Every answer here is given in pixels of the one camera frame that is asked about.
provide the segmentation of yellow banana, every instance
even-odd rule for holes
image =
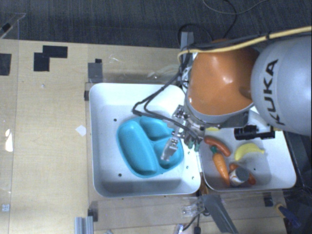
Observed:
[[[260,149],[256,144],[254,143],[247,143],[243,144],[240,147],[238,147],[234,153],[234,159],[236,161],[240,160],[245,154],[247,153],[253,153],[253,152],[260,152],[264,153],[264,150]]]

